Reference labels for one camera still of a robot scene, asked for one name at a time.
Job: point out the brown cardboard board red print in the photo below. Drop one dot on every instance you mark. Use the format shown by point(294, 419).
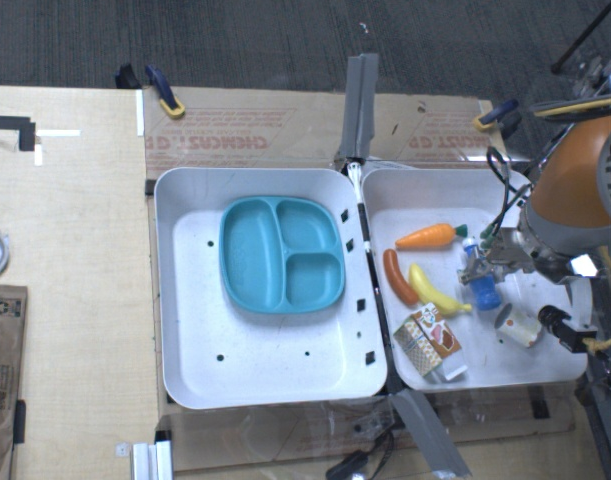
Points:
point(295, 128)

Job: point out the white can with orange dots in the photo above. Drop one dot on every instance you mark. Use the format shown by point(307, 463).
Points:
point(520, 329)

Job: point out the beige patterned carton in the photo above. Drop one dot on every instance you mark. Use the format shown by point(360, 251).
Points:
point(417, 348)

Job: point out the brown and white cow carton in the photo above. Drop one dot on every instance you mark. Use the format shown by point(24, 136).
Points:
point(442, 338)

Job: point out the blue divided plate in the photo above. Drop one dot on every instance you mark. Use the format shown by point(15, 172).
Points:
point(257, 263)

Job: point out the brown paper packet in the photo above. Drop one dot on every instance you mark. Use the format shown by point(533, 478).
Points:
point(0, 368)

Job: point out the blue bottle with white cap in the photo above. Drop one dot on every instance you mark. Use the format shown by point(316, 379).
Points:
point(487, 294)

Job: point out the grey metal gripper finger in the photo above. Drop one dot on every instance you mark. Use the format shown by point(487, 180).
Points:
point(469, 275)
point(482, 258)

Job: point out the orange sausage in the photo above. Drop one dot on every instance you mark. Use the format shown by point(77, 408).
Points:
point(399, 278)

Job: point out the orange carrot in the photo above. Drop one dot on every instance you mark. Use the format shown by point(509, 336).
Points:
point(425, 237)

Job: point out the white plastic tray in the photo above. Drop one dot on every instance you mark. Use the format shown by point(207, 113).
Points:
point(485, 363)
point(265, 358)

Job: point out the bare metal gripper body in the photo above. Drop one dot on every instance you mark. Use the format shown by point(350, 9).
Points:
point(515, 253)

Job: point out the yellow banana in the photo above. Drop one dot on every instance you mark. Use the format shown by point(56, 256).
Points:
point(427, 288)

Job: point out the black cylinder on white bracket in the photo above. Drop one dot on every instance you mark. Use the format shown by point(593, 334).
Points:
point(565, 329)

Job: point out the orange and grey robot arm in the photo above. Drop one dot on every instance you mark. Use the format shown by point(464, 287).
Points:
point(570, 178)

